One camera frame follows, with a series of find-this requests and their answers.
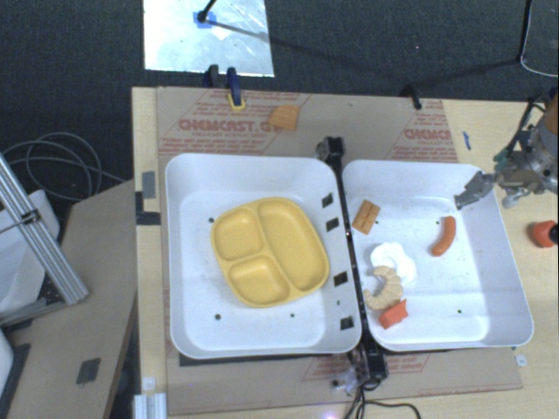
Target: black cable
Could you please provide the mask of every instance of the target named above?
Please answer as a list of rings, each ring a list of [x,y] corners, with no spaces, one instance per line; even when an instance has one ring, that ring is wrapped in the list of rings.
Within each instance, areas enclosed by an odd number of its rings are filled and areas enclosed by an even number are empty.
[[[365,417],[365,407],[367,405],[376,405],[377,407],[384,407],[388,409],[409,408],[414,412],[416,419],[421,419],[421,414],[419,413],[418,408],[415,405],[412,405],[411,403],[407,403],[407,402],[385,403],[379,401],[368,401],[367,399],[365,399],[365,391],[369,391],[369,392],[374,391],[380,386],[381,382],[377,381],[373,387],[367,388],[368,384],[369,381],[363,383],[362,386],[359,387],[359,389],[357,389],[355,399],[353,400],[353,403],[349,407],[348,413],[344,416],[344,419],[351,419],[351,416],[354,411],[355,411],[355,416],[354,416],[355,419],[363,419]]]
[[[532,0],[526,0],[524,4],[524,19],[522,21],[522,35],[521,45],[518,52],[518,61],[522,62],[524,59],[524,52],[526,50],[526,41],[528,39],[528,27],[530,26],[530,12],[532,10]]]
[[[365,416],[365,406],[366,405],[376,405],[377,407],[385,407],[387,409],[399,409],[399,408],[409,408],[411,409],[417,419],[421,419],[421,414],[415,405],[411,403],[384,403],[379,401],[364,401],[362,402],[359,407],[357,407],[357,411],[355,412],[355,419],[363,419]]]
[[[518,141],[518,138],[520,136],[520,132],[521,130],[526,126],[526,123],[528,122],[528,118],[530,116],[530,114],[532,113],[532,109],[533,108],[537,108],[538,110],[540,110],[540,112],[545,113],[545,109],[541,106],[538,106],[536,104],[537,99],[535,98],[528,98],[528,105],[526,106],[526,109],[524,110],[524,113],[521,116],[521,120],[518,123],[518,127],[516,129],[516,132],[513,135],[513,138],[511,139],[511,141],[507,144],[507,155],[511,155],[511,153],[514,150],[514,146],[516,146],[516,143]]]

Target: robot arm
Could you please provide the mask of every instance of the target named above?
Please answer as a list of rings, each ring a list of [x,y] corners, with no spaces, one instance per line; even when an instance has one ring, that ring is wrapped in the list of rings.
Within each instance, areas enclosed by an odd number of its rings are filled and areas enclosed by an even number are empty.
[[[466,190],[455,196],[459,210],[477,202],[493,189],[501,186],[507,196],[503,207],[511,208],[521,197],[551,191],[557,194],[557,93],[537,125],[525,128],[530,111],[535,107],[530,101],[516,134],[508,145],[493,159],[493,174],[478,172],[466,185]],[[514,150],[518,143],[520,150]]]

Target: white cable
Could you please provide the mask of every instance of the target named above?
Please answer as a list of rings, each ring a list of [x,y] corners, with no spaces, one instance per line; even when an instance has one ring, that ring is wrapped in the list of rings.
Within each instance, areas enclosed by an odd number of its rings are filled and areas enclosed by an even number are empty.
[[[69,147],[63,146],[62,144],[59,144],[57,142],[53,142],[51,140],[52,137],[65,137],[73,141],[77,141],[80,144],[80,146],[82,146],[89,152],[89,154],[91,155],[90,158],[93,159],[94,161],[94,166],[85,163],[85,161]],[[39,156],[39,157],[31,156],[33,149],[35,147],[40,147],[40,146],[47,146],[50,148],[54,148],[54,150],[63,151],[65,154],[70,155],[72,157],[72,160],[58,158],[55,156]],[[10,148],[4,150],[3,154],[8,154],[13,150],[20,149],[20,148],[24,149],[24,158],[12,159],[9,161],[10,165],[24,163],[25,168],[27,170],[27,174],[31,178],[31,180],[39,188],[44,190],[49,196],[53,196],[58,199],[66,200],[68,202],[80,202],[81,200],[84,199],[84,197],[66,196],[64,194],[60,194],[58,192],[53,191],[52,189],[47,188],[43,183],[41,183],[35,177],[34,173],[32,172],[30,167],[32,161],[55,161],[55,162],[69,164],[81,168],[84,171],[86,182],[87,182],[87,191],[86,191],[85,198],[94,196],[100,192],[101,180],[103,176],[110,178],[112,180],[116,180],[117,182],[124,182],[124,180],[121,179],[120,177],[105,172],[101,167],[100,158],[97,152],[93,149],[93,147],[87,141],[83,140],[82,138],[74,134],[70,134],[67,132],[53,132],[51,134],[43,135],[34,141],[25,141],[22,143],[18,143],[14,146],[11,146]]]
[[[532,5],[530,4],[530,8],[528,10],[528,25],[526,26],[526,37],[524,38],[524,45],[522,46],[522,53],[520,55],[521,65],[525,70],[535,74],[539,74],[540,76],[546,76],[548,78],[557,78],[558,76],[556,74],[538,72],[537,70],[534,70],[529,66],[527,66],[526,62],[524,62],[524,52],[526,51],[526,44],[528,43],[528,35],[530,33],[531,23],[532,23]]]

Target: cardboard sheet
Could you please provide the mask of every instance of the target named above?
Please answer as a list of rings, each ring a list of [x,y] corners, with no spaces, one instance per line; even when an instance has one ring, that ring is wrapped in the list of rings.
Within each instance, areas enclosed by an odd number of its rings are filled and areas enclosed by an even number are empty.
[[[456,162],[442,102],[424,100],[424,108],[416,111],[410,100],[400,98],[244,92],[247,107],[234,113],[225,95],[214,89],[157,91],[169,414],[349,402],[331,386],[349,367],[345,354],[212,363],[181,358],[169,339],[164,169],[170,158],[185,152],[314,156],[326,136],[344,138],[345,163],[358,158]],[[283,104],[300,107],[295,131],[267,123]],[[371,398],[521,387],[510,348],[392,354],[387,363],[390,375]]]

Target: small wooden block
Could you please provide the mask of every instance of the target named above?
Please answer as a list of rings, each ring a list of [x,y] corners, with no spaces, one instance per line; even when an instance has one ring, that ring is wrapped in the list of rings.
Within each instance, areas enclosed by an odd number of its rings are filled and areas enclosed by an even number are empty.
[[[295,130],[297,119],[299,118],[298,106],[279,106],[276,107],[268,118],[268,123],[282,129]]]
[[[374,203],[363,200],[361,208],[357,212],[357,216],[355,216],[351,226],[363,234],[369,234],[380,210],[380,207],[376,206]]]

